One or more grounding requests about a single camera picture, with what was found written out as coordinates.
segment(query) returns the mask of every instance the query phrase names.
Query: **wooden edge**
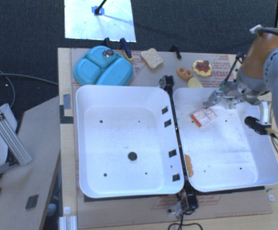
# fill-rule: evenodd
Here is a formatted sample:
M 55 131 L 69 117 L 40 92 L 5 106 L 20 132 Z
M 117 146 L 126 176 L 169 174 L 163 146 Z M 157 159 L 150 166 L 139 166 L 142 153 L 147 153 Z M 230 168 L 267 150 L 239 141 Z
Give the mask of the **wooden edge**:
M 64 116 L 73 116 L 72 100 L 72 67 L 71 49 L 58 49 L 58 78 L 59 78 L 59 105 L 64 105 L 64 96 L 70 95 L 70 108 L 64 109 Z M 69 214 L 77 215 L 76 200 L 76 172 L 75 172 L 75 147 L 74 124 L 60 124 L 61 139 L 61 177 L 62 177 L 62 202 L 63 207 L 70 207 Z

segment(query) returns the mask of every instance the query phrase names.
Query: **pretzel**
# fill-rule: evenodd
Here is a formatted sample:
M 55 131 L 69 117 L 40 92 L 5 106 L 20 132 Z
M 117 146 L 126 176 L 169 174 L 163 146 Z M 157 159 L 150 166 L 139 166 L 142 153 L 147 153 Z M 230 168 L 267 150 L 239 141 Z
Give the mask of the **pretzel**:
M 193 72 L 191 70 L 185 69 L 183 67 L 179 67 L 177 69 L 177 75 L 182 79 L 189 80 L 193 77 Z

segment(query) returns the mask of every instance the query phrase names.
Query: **dark floor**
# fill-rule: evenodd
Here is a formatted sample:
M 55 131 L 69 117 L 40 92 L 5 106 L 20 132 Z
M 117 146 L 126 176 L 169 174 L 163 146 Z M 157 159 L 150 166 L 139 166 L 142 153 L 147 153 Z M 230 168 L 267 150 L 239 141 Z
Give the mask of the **dark floor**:
M 131 0 L 136 43 L 168 51 L 246 52 L 257 24 L 274 25 L 277 0 Z M 100 41 L 64 37 L 64 0 L 0 0 L 0 70 L 58 81 L 58 47 L 93 47 Z M 22 113 L 58 95 L 57 86 L 10 77 L 16 99 L 13 112 Z M 11 103 L 10 84 L 0 77 L 0 105 Z

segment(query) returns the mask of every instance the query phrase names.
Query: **wooden table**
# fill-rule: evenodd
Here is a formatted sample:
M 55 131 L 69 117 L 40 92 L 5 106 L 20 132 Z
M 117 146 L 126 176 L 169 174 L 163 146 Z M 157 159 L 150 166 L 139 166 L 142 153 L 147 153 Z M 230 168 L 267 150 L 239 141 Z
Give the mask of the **wooden table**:
M 77 205 L 77 189 L 76 189 L 76 163 L 75 163 L 75 147 L 74 147 L 74 126 L 68 119 L 73 117 L 73 89 L 72 89 L 72 65 L 80 57 L 77 55 L 74 59 L 73 55 L 76 52 L 70 48 L 58 49 L 58 66 L 59 66 L 59 104 L 63 110 L 63 116 L 65 117 L 65 123 L 60 126 L 61 131 L 61 164 L 62 164 L 62 195 L 63 195 L 63 207 L 64 207 L 64 220 L 72 217 L 71 220 L 76 221 L 78 214 Z M 158 80 L 163 75 L 173 75 L 175 80 L 178 79 L 176 75 L 176 67 L 184 66 L 191 68 L 194 59 L 222 59 L 228 58 L 231 65 L 234 61 L 233 55 L 214 55 L 214 54 L 191 54 L 182 53 L 182 61 L 178 61 L 175 53 L 162 52 L 161 56 L 165 58 L 166 65 L 173 66 L 171 69 L 164 67 L 162 69 L 150 70 L 148 67 L 141 67 L 138 62 L 133 62 L 135 68 L 135 78 L 130 85 L 137 86 L 157 86 Z M 223 76 L 215 78 L 216 81 L 223 79 Z M 175 88 L 186 87 L 186 83 L 177 80 Z M 251 216 L 239 216 L 239 217 L 227 217 L 227 218 L 213 218 L 195 220 L 202 225 L 204 230 L 274 230 L 278 229 L 278 184 L 266 187 L 268 189 L 268 195 L 274 196 L 274 201 L 271 202 L 272 214 L 265 215 L 253 215 L 255 212 L 249 213 Z M 129 225 L 110 227 L 109 230 L 163 230 L 167 229 L 169 223 L 157 223 L 157 224 L 142 224 L 142 225 Z

